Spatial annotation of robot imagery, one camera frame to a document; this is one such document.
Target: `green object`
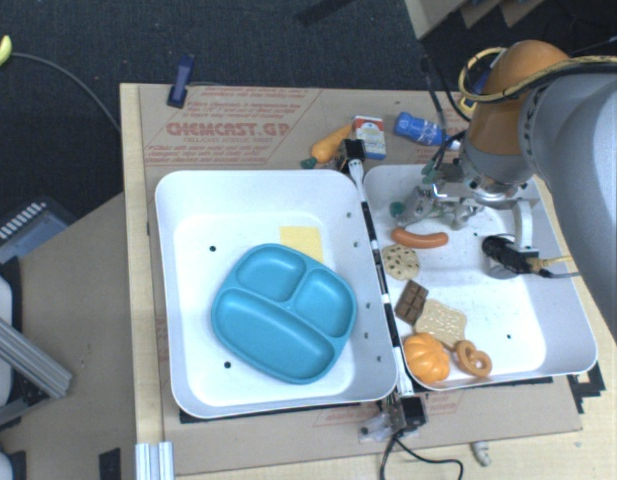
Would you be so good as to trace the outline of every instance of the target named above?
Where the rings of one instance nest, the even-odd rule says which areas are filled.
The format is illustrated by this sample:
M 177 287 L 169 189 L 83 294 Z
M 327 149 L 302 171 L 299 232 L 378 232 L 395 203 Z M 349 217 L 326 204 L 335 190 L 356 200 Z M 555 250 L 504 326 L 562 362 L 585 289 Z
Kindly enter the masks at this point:
M 390 215 L 393 218 L 399 217 L 402 213 L 404 213 L 404 204 L 399 201 L 395 201 L 394 203 L 390 203 Z
M 302 160 L 300 164 L 303 169 L 312 169 L 315 165 L 317 165 L 317 159 L 314 156 L 311 156 L 310 158 Z

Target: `hot dog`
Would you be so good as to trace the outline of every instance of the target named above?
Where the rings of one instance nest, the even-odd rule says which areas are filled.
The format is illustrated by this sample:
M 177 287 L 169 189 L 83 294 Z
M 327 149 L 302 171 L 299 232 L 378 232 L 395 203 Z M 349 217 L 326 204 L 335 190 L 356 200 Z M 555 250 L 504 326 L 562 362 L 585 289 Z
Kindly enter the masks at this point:
M 442 232 L 431 233 L 429 235 L 418 235 L 410 233 L 404 228 L 395 228 L 390 234 L 396 243 L 410 247 L 412 249 L 433 249 L 448 243 L 448 234 Z

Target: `yellow banana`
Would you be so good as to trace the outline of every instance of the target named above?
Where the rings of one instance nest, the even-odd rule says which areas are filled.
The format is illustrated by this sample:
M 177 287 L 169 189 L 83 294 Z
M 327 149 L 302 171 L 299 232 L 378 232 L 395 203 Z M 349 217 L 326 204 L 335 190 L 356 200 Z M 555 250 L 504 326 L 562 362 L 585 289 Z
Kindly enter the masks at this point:
M 0 43 L 0 66 L 8 60 L 12 53 L 12 41 L 9 36 L 4 36 Z

